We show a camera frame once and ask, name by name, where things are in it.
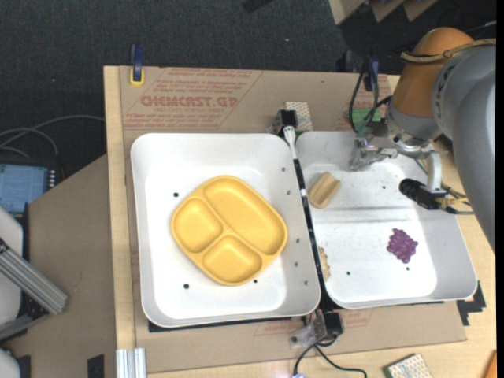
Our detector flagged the black cylinder on white bracket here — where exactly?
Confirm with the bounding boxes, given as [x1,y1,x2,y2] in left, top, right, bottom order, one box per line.
[398,151,448,211]

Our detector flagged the brown cardboard board red print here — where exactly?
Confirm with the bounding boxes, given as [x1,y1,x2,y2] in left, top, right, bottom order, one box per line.
[119,65,469,374]

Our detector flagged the white patterned packet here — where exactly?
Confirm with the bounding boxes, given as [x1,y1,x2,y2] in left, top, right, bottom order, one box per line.
[284,101,314,132]
[384,353,431,378]

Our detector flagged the yellow divided plate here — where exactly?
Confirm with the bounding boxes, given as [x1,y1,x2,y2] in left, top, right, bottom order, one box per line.
[170,175,289,287]

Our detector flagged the beige toy bread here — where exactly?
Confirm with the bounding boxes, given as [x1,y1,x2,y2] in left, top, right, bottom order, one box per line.
[307,171,343,209]

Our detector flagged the purple toy grapes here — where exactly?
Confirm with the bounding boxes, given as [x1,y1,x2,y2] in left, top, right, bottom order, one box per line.
[386,228,420,265]

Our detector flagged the thin black and white rod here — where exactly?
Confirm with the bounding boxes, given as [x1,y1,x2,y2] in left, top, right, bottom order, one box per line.
[283,125,328,315]

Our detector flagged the beige toy biscuit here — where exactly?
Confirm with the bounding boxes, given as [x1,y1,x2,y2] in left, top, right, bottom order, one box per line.
[317,246,332,281]

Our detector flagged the white plastic tray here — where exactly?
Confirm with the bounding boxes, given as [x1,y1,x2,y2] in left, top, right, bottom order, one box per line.
[294,130,479,310]
[129,132,322,328]

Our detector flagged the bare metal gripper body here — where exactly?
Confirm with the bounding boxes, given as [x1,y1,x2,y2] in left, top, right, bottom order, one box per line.
[355,125,433,161]

